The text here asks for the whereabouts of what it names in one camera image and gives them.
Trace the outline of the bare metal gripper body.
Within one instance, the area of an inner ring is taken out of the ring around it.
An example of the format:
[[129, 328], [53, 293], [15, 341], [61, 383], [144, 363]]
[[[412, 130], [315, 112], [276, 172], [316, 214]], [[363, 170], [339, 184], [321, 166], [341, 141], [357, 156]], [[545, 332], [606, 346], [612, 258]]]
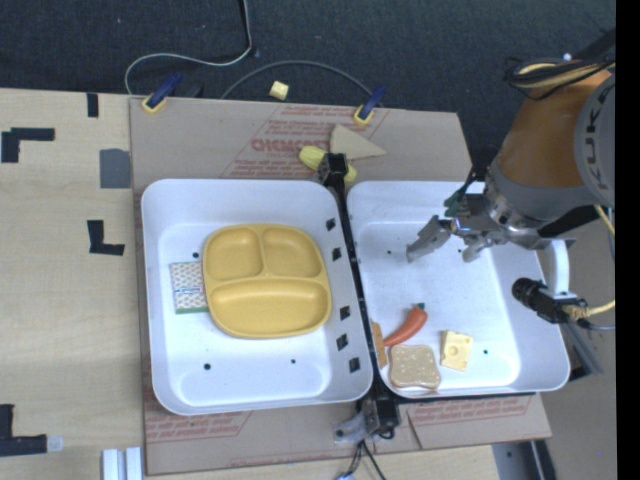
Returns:
[[550, 241], [540, 235], [543, 222], [515, 209], [500, 194], [454, 194], [448, 199], [451, 232], [469, 250], [513, 243], [525, 249], [542, 249]]

